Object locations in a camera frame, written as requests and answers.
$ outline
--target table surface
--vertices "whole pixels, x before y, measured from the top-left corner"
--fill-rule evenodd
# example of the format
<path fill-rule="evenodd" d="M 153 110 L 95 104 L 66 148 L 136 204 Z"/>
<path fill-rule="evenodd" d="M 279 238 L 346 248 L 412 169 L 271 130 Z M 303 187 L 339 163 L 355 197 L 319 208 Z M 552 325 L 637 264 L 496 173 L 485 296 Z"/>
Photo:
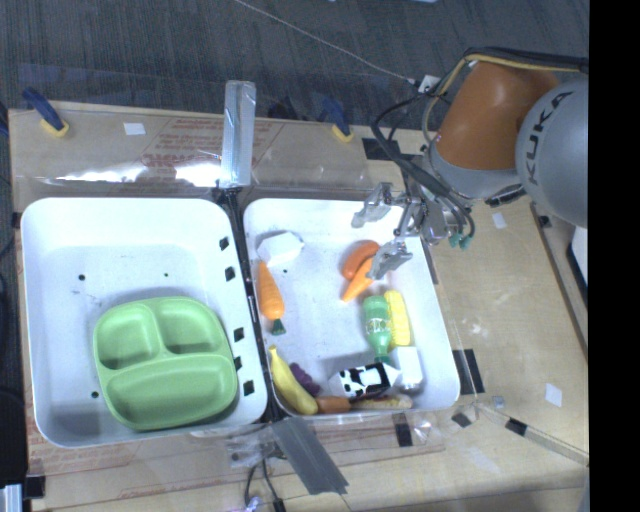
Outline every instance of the table surface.
<path fill-rule="evenodd" d="M 117 123 L 126 122 L 129 116 L 144 122 L 148 116 L 196 116 L 66 103 L 56 106 L 63 113 L 95 115 L 96 126 L 105 113 Z M 41 137 L 33 132 L 32 121 L 24 112 L 11 113 L 16 181 L 27 176 L 28 169 L 46 174 L 46 147 L 28 151 L 29 144 L 31 149 L 38 148 L 34 137 L 36 143 Z M 301 126 L 273 120 L 257 120 L 256 126 L 260 123 L 268 127 L 263 132 L 267 133 L 265 147 L 259 148 L 262 154 L 268 154 L 278 140 L 286 146 L 282 145 L 285 139 L 270 139 L 269 134 L 293 133 Z M 327 125 L 304 126 L 315 131 L 323 144 L 331 145 Z M 15 135 L 20 129 L 31 130 L 29 144 Z M 363 139 L 372 138 L 366 127 L 354 127 L 354 132 L 350 144 L 356 148 L 362 147 Z M 43 145 L 51 144 L 42 137 Z M 419 154 L 424 144 L 420 132 L 398 130 L 396 137 L 406 154 Z M 344 152 L 342 142 L 335 139 L 335 144 L 336 151 Z M 394 164 L 363 160 L 362 154 L 358 149 L 351 156 L 343 155 L 351 158 L 351 172 L 362 173 L 360 166 L 365 166 L 366 180 L 360 178 L 351 192 L 360 187 L 362 195 L 371 183 L 381 180 L 401 188 Z M 39 158 L 40 166 L 34 165 Z M 87 150 L 86 155 L 74 158 L 88 161 L 92 154 Z M 326 169 L 331 170 L 336 152 L 329 151 L 327 158 Z M 267 193 L 286 195 L 282 181 L 269 189 L 265 169 L 261 185 Z M 313 191 L 317 174 L 311 169 L 303 178 L 293 183 L 296 192 L 317 196 Z M 321 194 L 335 185 L 325 184 L 328 187 Z M 252 194 L 259 192 L 250 191 L 247 200 Z M 25 200 L 24 194 L 18 194 L 16 211 L 37 198 Z M 399 445 L 391 416 L 359 424 L 314 424 L 318 438 L 349 482 L 347 494 L 309 496 L 286 460 L 269 458 L 271 482 L 287 510 L 409 512 L 424 510 L 426 503 L 433 511 L 578 509 L 588 476 L 588 366 L 586 331 L 580 331 L 585 324 L 576 323 L 563 284 L 569 278 L 559 279 L 558 269 L 564 265 L 550 257 L 558 256 L 548 250 L 549 234 L 541 231 L 538 213 L 527 197 L 499 209 L 478 204 L 473 215 L 477 234 L 468 250 L 454 250 L 446 242 L 429 249 L 451 348 L 465 356 L 461 368 L 467 377 L 462 377 L 459 400 L 444 411 L 407 413 L 410 446 Z M 562 233 L 551 236 L 554 244 L 562 244 L 556 240 Z M 16 241 L 20 272 L 19 232 Z M 73 450 L 48 443 L 33 420 L 22 287 L 20 297 L 30 474 L 46 476 L 46 494 L 33 501 L 34 510 L 243 510 L 249 468 L 246 462 L 233 462 L 229 439 L 222 436 L 178 435 Z M 251 494 L 271 499 L 259 470 Z"/>

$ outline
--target gray carpet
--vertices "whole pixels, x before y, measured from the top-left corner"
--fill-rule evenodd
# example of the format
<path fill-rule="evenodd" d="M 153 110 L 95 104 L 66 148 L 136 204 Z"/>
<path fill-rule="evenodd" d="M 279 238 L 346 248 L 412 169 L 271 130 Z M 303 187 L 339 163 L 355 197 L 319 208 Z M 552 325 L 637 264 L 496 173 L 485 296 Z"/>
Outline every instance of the gray carpet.
<path fill-rule="evenodd" d="M 589 19 L 588 0 L 3 0 L 0 100 L 24 108 L 32 86 L 51 99 L 220 113 L 225 82 L 240 79 L 256 83 L 259 116 L 316 119 L 328 96 L 369 124 L 412 95 L 406 78 L 441 76 L 469 47 L 588 57 Z M 24 472 L 10 183 L 0 140 L 0 487 Z"/>

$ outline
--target cow print carton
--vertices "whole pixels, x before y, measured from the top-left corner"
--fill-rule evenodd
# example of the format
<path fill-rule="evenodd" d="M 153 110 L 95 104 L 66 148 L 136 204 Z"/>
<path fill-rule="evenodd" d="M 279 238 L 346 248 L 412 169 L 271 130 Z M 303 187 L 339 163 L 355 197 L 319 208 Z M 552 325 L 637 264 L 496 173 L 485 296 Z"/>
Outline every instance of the cow print carton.
<path fill-rule="evenodd" d="M 329 379 L 329 389 L 335 396 L 350 400 L 373 398 L 391 389 L 401 372 L 384 363 L 348 368 Z"/>

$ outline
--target toy banana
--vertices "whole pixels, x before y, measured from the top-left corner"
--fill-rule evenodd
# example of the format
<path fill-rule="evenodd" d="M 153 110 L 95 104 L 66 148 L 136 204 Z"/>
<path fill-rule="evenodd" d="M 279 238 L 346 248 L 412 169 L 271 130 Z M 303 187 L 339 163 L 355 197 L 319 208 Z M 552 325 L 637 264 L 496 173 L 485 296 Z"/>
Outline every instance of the toy banana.
<path fill-rule="evenodd" d="M 300 414 L 316 414 L 318 404 L 313 396 L 296 380 L 289 365 L 278 355 L 275 345 L 269 347 L 271 375 L 278 392 Z"/>
<path fill-rule="evenodd" d="M 391 319 L 391 344 L 390 349 L 396 346 L 411 344 L 411 328 L 404 299 L 400 292 L 388 290 L 384 293 L 389 305 L 389 318 Z"/>

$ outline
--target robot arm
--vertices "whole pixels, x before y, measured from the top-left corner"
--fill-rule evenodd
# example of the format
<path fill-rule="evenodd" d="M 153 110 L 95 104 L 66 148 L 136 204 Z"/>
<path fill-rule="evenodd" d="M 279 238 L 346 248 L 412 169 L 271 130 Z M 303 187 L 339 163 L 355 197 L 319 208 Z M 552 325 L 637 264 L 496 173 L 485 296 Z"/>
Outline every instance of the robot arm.
<path fill-rule="evenodd" d="M 467 64 L 473 69 L 430 140 L 429 113 Z M 477 201 L 499 206 L 528 193 L 552 213 L 586 227 L 588 80 L 560 84 L 554 71 L 588 73 L 588 61 L 469 50 L 428 93 L 429 144 L 413 161 L 396 154 L 379 129 L 391 109 L 376 119 L 372 131 L 401 168 L 407 190 L 393 197 L 390 185 L 381 183 L 353 217 L 357 228 L 379 220 L 391 206 L 404 209 L 393 239 L 374 258 L 370 277 L 380 279 L 411 258 L 409 236 L 429 245 L 448 239 L 452 247 L 466 249 L 475 234 L 471 210 Z"/>

